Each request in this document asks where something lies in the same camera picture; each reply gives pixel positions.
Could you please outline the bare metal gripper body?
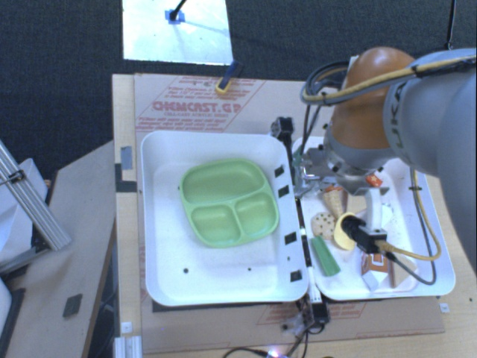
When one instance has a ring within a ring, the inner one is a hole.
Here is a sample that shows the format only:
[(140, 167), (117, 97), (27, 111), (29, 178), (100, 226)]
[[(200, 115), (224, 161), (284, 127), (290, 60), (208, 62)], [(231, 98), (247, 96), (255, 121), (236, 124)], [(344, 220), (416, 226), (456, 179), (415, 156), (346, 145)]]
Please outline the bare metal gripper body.
[(381, 195), (386, 194), (388, 187), (373, 186), (366, 180), (372, 173), (372, 169), (352, 166), (330, 146), (325, 145), (309, 148), (300, 161), (300, 178), (312, 184), (317, 178), (328, 177), (329, 185), (340, 186), (351, 195), (365, 195), (370, 189), (378, 189)]

